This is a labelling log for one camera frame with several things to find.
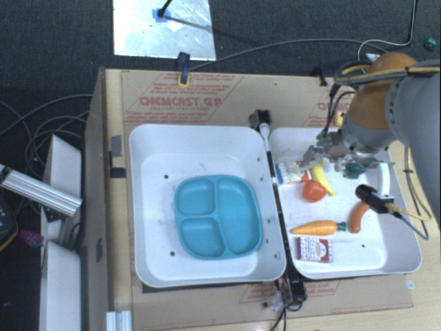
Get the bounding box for yellow banana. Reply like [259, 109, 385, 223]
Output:
[309, 157, 336, 197]

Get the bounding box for red orange toy pepper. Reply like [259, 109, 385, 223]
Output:
[302, 179, 327, 203]

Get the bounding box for orange carrot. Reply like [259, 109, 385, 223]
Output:
[291, 219, 347, 237]

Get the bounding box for black cylinder on white bracket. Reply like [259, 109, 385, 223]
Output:
[356, 162, 396, 214]

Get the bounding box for purple toy grapes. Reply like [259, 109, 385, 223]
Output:
[19, 229, 45, 249]

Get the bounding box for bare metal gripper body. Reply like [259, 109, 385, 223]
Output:
[318, 131, 382, 167]

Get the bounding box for white plastic bottle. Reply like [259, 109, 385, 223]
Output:
[275, 161, 310, 185]

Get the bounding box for orange sausage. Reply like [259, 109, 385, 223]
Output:
[349, 201, 372, 234]

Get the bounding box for green broccoli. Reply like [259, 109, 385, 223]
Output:
[343, 162, 367, 179]

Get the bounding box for thin black and white rod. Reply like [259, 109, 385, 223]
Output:
[260, 122, 301, 284]

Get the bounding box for blue divided plate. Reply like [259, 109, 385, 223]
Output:
[174, 174, 264, 260]

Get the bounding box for brown cardboard board red print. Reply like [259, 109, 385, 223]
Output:
[120, 70, 413, 323]

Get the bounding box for red and white carton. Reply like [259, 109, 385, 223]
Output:
[296, 236, 334, 264]

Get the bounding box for white plastic tray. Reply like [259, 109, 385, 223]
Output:
[129, 123, 288, 288]
[268, 126, 423, 280]

